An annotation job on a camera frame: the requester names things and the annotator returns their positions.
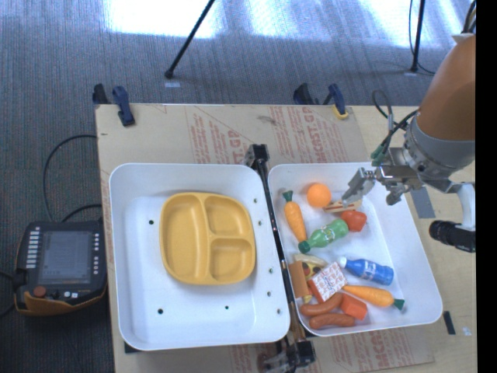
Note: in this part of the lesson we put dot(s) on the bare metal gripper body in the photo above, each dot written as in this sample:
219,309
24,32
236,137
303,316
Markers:
404,169

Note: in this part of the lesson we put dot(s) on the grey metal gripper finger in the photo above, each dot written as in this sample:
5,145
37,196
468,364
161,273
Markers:
359,185
395,194

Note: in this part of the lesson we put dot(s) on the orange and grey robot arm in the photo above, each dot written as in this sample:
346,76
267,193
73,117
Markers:
446,103

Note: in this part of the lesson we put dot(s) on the red and beige sandwich slice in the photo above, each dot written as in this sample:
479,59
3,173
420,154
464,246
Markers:
341,207

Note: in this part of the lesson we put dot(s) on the red pepper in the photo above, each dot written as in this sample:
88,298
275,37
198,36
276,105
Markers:
355,220

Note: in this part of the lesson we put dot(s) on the orange ball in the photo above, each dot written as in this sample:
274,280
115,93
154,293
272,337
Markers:
318,195

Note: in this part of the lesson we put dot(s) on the white plastic tray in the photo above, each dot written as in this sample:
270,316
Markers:
404,247
147,286

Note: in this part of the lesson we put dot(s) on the green bottle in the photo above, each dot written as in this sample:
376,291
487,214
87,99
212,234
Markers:
328,233

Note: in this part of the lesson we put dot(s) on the orange carrot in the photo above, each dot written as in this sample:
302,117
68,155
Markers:
295,218
369,294

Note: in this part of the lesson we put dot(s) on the blue bottle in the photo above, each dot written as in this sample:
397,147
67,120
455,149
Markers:
369,270

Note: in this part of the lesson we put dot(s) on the yellow pizza slice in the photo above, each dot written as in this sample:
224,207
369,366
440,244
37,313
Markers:
310,262

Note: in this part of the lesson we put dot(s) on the red and white carton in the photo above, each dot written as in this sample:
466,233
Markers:
328,282

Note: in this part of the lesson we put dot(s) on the brown bread stick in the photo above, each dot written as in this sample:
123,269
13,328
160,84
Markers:
299,282

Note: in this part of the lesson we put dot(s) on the orange cube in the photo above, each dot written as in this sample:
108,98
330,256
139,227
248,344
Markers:
354,307

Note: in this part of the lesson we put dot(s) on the brown sausage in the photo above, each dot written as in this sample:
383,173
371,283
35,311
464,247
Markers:
332,321
322,308

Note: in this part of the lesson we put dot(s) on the black tripod leg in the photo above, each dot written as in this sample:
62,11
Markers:
419,29
194,31

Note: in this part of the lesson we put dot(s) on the brown cardboard board red print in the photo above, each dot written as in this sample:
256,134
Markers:
217,134

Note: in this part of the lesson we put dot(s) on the yellow divided plate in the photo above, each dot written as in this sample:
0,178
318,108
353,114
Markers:
186,239

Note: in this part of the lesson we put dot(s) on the black cylinder on white bracket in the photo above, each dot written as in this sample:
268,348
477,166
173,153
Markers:
450,233

